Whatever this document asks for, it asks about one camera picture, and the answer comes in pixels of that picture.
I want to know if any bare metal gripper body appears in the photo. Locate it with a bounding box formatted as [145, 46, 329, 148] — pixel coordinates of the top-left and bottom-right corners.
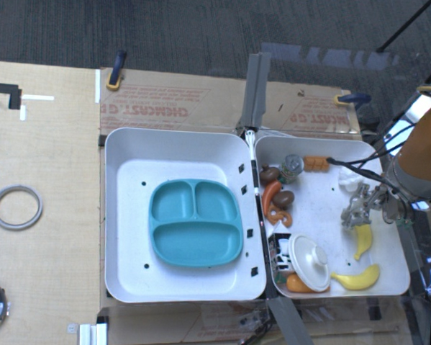
[348, 180, 414, 227]

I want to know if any yellow banana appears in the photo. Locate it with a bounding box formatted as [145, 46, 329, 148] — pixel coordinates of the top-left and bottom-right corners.
[351, 223, 375, 263]
[329, 261, 381, 294]

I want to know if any white plastic tray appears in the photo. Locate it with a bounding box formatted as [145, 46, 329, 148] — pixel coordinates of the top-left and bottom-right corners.
[96, 125, 275, 310]
[247, 133, 419, 306]

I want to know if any orange biscuit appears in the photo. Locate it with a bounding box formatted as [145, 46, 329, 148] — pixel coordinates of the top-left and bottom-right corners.
[302, 155, 331, 174]

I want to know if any white pot with lid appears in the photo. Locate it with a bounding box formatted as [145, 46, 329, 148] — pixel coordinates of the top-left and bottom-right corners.
[285, 232, 334, 294]

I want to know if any brown round toy food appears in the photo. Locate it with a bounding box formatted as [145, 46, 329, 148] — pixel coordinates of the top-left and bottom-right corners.
[258, 163, 282, 185]
[272, 189, 296, 210]

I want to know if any orange pretzel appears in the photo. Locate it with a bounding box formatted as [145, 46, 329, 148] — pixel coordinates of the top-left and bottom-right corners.
[266, 202, 294, 229]

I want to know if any small green can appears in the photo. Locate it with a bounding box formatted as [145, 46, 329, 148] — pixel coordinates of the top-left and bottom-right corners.
[277, 153, 306, 186]

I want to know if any black and white carton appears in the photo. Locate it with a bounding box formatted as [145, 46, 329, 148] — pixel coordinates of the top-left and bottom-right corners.
[266, 232, 299, 282]

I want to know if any orange carrot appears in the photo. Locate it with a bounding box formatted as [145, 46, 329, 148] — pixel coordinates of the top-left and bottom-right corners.
[260, 179, 283, 216]

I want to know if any orange toy pepper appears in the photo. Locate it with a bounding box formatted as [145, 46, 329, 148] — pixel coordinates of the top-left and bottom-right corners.
[285, 272, 332, 295]

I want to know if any teal divided plate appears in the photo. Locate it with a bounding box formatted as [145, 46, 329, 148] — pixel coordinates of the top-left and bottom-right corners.
[145, 176, 248, 272]

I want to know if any brown cardboard board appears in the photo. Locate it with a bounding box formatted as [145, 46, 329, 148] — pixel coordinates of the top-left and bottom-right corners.
[86, 66, 422, 345]

